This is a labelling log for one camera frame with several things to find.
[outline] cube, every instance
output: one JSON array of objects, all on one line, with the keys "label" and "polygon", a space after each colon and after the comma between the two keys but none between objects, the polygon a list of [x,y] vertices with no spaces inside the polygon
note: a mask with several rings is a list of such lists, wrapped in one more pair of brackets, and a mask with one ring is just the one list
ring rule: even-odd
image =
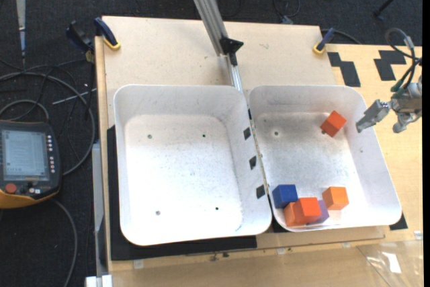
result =
[{"label": "cube", "polygon": [[347,123],[346,119],[338,112],[333,110],[329,117],[321,124],[323,132],[327,133],[331,137],[334,137],[338,131]]},{"label": "cube", "polygon": [[294,215],[294,206],[295,202],[290,202],[285,208],[284,208],[284,216],[285,216],[285,222],[287,223],[288,227],[297,226],[296,223],[296,216]]},{"label": "cube", "polygon": [[329,187],[322,193],[328,210],[341,210],[349,204],[347,188]]},{"label": "cube", "polygon": [[329,210],[327,209],[324,200],[318,200],[321,209],[321,216],[315,221],[315,224],[321,224],[330,217]]},{"label": "cube", "polygon": [[321,216],[317,198],[299,198],[292,206],[297,224],[315,222]]},{"label": "cube", "polygon": [[273,191],[273,203],[275,208],[285,208],[290,202],[298,199],[295,184],[279,184]]}]

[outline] wooden board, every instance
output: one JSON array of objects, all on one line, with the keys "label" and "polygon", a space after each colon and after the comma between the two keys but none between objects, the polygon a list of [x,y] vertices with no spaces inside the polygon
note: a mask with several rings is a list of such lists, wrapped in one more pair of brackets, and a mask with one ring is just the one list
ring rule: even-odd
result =
[{"label": "wooden board", "polygon": [[[99,96],[100,132],[114,124],[112,100],[116,90],[126,84],[170,84],[170,85],[222,85],[229,84],[228,71],[223,58],[214,54],[209,37],[200,21],[178,19],[149,19],[104,17],[103,20],[121,42],[119,51],[103,49],[101,40],[96,41],[97,91]],[[343,84],[343,78],[338,67],[332,67],[327,52],[316,55],[312,47],[321,39],[318,27],[315,26],[285,26],[276,24],[244,24],[226,22],[226,28],[231,38],[242,40],[245,45],[239,50],[238,59],[245,95],[258,85],[333,85]],[[393,82],[382,82],[375,66],[374,58],[379,58],[379,50],[391,50],[389,46],[356,46],[328,45],[327,51],[337,52],[342,60],[353,61],[361,81],[357,90],[363,95],[367,105],[376,98],[389,100],[390,87]],[[402,75],[407,69],[404,65],[393,65],[396,76]],[[345,263],[343,270],[351,268],[346,262],[348,253],[343,248],[357,245],[372,244],[385,241],[407,241],[415,238],[414,231],[423,231],[422,217],[422,141],[421,120],[410,124],[407,131],[400,134],[392,133],[391,127],[396,122],[394,114],[379,123],[375,129],[384,153],[390,174],[392,176],[404,215],[409,228],[390,231],[388,227],[365,227],[358,229],[341,229],[333,231],[311,231],[309,233],[273,233],[267,231],[257,236],[258,250],[229,253],[223,257],[230,263],[238,265],[238,270],[246,269],[249,264],[264,270],[265,267],[278,267],[273,274],[273,281],[289,276],[288,269],[281,267],[292,265],[300,274],[306,275],[309,265],[295,265],[309,253],[326,251],[330,260],[338,260],[339,265]],[[105,136],[101,136],[102,161],[107,157]],[[106,223],[109,223],[109,199],[106,165],[103,164],[103,189]],[[107,252],[110,250],[110,229],[106,227]],[[278,255],[278,250],[293,251],[297,256],[293,261],[285,261]],[[175,266],[189,265],[190,271],[195,264],[207,271],[207,276],[190,274],[188,286],[205,286],[211,278],[223,274],[225,265],[217,268],[204,267],[200,264],[211,264],[217,261],[212,254],[178,257],[160,257],[138,261],[112,261],[108,259],[109,272],[114,276],[114,286],[164,286],[175,284],[181,268]],[[152,267],[157,271],[146,272],[145,268]],[[324,265],[320,274],[325,273]],[[239,286],[244,281],[242,274],[231,274],[230,284]],[[362,278],[369,278],[364,273]],[[163,276],[157,282],[157,276]],[[257,279],[251,279],[248,286],[260,286]],[[379,286],[376,278],[374,286]]]}]

